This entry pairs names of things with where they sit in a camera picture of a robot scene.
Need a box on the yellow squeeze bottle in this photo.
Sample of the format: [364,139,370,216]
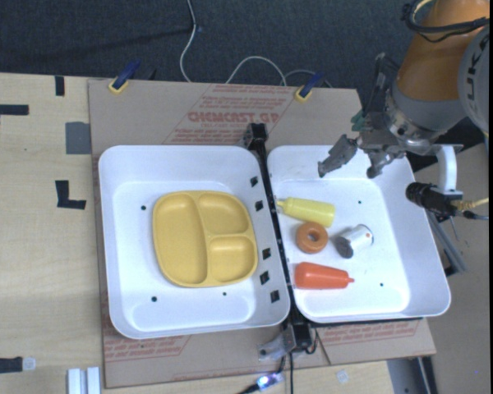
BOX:
[275,196,337,228]

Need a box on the white and grey can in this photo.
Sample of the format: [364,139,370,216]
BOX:
[334,223,374,259]

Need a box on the black block with thin wires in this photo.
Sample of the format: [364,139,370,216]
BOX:
[278,321,318,355]
[242,122,270,151]

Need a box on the yellow divided plate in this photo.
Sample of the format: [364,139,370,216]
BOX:
[151,190,259,289]

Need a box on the black cylinder on white bracket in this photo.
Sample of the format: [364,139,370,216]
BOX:
[405,144,464,218]

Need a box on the brown cardboard board red print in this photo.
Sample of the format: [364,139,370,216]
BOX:
[86,78,437,389]

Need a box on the white plastic tray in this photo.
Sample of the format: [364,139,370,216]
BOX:
[266,144,452,324]
[98,144,292,340]

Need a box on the orange squeeze bottle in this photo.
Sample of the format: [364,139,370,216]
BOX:
[293,261,356,291]

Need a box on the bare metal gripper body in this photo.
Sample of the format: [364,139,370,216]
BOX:
[356,97,441,158]

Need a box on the orange doughnut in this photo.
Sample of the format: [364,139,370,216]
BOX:
[294,221,329,255]

